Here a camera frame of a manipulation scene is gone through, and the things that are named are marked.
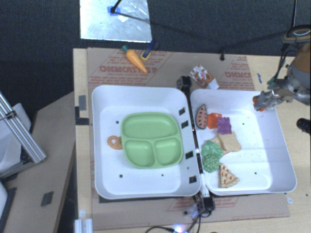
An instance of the watermelon slice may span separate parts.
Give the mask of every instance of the watermelon slice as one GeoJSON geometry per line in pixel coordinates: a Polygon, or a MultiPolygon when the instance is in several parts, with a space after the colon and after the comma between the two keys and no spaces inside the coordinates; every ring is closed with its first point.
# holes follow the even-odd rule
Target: watermelon slice
{"type": "Polygon", "coordinates": [[[199,129],[205,129],[207,126],[207,111],[205,104],[202,104],[201,107],[197,110],[195,116],[195,124],[199,129]]]}

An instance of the green divided tray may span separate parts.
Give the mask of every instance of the green divided tray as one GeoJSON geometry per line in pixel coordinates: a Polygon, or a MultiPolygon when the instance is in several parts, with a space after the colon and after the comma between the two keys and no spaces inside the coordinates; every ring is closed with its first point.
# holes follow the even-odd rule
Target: green divided tray
{"type": "Polygon", "coordinates": [[[161,168],[179,163],[183,143],[176,120],[161,112],[134,113],[121,123],[126,159],[138,168],[161,168]]]}

